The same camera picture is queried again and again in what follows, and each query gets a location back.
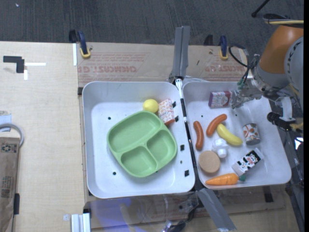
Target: green plate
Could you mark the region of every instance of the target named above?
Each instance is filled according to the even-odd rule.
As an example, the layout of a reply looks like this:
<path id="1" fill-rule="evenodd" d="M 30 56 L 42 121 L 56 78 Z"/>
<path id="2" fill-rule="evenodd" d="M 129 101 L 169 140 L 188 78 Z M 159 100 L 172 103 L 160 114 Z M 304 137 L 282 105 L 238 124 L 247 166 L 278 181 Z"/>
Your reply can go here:
<path id="1" fill-rule="evenodd" d="M 176 141 L 154 113 L 140 111 L 114 125 L 107 133 L 107 144 L 119 164 L 132 176 L 149 176 L 177 153 Z"/>

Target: yellow banana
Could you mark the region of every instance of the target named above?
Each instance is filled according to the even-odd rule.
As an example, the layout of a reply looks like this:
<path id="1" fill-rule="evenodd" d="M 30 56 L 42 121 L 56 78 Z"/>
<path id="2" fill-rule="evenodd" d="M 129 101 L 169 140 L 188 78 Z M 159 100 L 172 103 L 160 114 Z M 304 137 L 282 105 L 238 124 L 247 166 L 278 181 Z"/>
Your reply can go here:
<path id="1" fill-rule="evenodd" d="M 217 133 L 219 134 L 220 137 L 222 137 L 224 140 L 226 140 L 231 145 L 238 146 L 242 144 L 242 140 L 239 137 L 230 133 L 223 124 L 219 124 L 217 126 Z"/>

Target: black fabric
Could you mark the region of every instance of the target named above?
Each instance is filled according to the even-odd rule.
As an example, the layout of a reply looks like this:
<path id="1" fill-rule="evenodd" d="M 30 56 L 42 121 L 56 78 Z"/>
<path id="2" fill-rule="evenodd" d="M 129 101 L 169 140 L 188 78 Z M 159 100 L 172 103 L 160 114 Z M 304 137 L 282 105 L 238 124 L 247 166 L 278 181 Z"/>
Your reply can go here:
<path id="1" fill-rule="evenodd" d="M 304 0 L 0 0 L 0 41 L 69 43 L 70 29 L 88 42 L 173 44 L 175 28 L 191 27 L 190 44 L 208 35 L 261 54 L 277 26 L 264 14 L 303 19 Z"/>

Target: lemon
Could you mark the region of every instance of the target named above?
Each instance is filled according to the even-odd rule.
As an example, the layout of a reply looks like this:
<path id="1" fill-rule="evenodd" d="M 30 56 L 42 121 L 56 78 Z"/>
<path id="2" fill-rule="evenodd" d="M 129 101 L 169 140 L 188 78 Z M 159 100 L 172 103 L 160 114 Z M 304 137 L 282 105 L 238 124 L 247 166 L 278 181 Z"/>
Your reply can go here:
<path id="1" fill-rule="evenodd" d="M 143 103 L 143 110 L 155 113 L 159 109 L 159 104 L 154 99 L 145 100 Z"/>

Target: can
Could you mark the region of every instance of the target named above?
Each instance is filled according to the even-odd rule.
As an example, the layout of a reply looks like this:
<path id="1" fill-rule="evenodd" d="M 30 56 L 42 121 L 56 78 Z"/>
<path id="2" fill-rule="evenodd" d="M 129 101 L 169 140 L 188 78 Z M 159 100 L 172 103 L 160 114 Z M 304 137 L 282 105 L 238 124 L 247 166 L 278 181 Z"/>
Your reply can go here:
<path id="1" fill-rule="evenodd" d="M 243 135 L 247 145 L 255 145 L 261 142 L 257 126 L 254 123 L 249 123 L 243 126 Z"/>

